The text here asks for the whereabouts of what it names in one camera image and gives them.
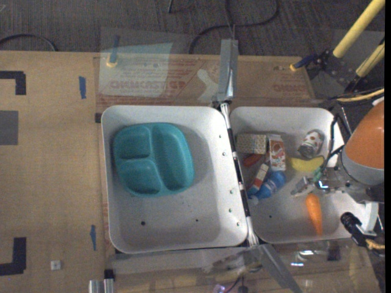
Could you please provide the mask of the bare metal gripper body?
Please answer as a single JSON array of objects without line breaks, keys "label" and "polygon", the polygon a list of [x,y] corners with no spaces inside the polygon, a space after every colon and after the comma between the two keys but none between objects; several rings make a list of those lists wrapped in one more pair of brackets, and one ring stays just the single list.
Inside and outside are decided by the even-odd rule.
[{"label": "bare metal gripper body", "polygon": [[340,191],[348,194],[354,201],[371,201],[369,186],[348,175],[344,168],[326,167],[316,181],[316,187],[326,192]]}]

